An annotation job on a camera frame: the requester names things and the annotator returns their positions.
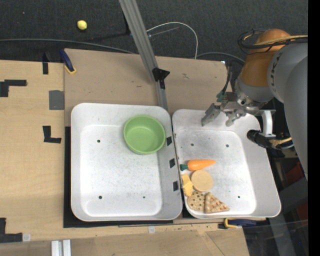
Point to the yellow cheese wedge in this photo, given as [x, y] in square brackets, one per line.
[187, 186]

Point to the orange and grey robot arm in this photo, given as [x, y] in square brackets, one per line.
[287, 75]

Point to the yellow ball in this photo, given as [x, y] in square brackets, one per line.
[82, 25]

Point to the black cylinder on white bracket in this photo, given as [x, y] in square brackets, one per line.
[258, 138]

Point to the green bowl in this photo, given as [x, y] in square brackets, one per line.
[144, 136]

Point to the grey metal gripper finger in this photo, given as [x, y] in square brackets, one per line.
[211, 113]
[233, 117]

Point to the white plastic tray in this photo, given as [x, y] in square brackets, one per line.
[232, 162]
[120, 180]

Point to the round tan biscuit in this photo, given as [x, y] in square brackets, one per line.
[202, 180]

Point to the chocolate chip cookie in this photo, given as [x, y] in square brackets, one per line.
[196, 201]

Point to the brown cardboard board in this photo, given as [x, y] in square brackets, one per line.
[107, 80]

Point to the pizza slice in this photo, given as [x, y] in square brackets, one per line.
[213, 205]

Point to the orange carrot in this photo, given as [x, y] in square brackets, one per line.
[200, 164]

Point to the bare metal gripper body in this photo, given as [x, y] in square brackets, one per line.
[233, 105]

